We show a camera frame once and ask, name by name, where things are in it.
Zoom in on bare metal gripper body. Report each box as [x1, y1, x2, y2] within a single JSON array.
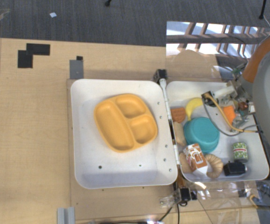
[[227, 80, 256, 116]]

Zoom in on orange carrot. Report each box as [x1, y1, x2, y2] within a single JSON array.
[[222, 105, 236, 126]]

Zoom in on white plastic tray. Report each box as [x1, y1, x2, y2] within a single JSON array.
[[166, 80, 270, 183], [70, 78, 179, 190]]

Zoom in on green and white can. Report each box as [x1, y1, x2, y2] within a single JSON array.
[[232, 141, 249, 163]]

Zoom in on teal bowl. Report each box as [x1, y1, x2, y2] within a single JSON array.
[[183, 117, 221, 154]]

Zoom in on black boxy object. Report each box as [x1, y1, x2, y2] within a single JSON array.
[[223, 160, 248, 177]]

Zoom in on beige croissant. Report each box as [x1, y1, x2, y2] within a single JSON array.
[[204, 153, 224, 179]]

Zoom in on yellow banana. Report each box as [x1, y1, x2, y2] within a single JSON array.
[[185, 98, 205, 121]]

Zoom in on white and orange carton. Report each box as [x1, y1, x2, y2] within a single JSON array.
[[183, 143, 208, 177]]

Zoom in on beige bread roll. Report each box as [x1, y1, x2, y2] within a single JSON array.
[[173, 121, 187, 147]]

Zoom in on thin black and white rod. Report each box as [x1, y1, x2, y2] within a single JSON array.
[[159, 77, 184, 189]]

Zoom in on orange divided plate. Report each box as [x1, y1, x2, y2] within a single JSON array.
[[93, 93, 159, 154]]

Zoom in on black cylinder on white bracket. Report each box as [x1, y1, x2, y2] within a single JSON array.
[[201, 85, 235, 107]]

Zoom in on black block with thin wires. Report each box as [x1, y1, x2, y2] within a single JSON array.
[[153, 69, 168, 82], [178, 187, 197, 206]]

